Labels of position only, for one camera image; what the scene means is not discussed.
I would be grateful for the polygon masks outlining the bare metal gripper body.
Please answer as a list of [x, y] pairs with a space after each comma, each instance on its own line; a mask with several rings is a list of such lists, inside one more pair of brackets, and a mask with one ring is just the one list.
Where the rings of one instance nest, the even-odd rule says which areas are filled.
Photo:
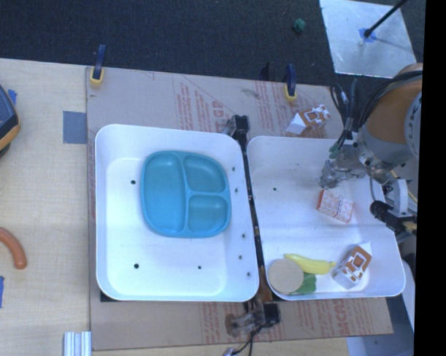
[[331, 173], [338, 178], [374, 178], [376, 155], [367, 147], [359, 144], [344, 144], [336, 152], [331, 162]]

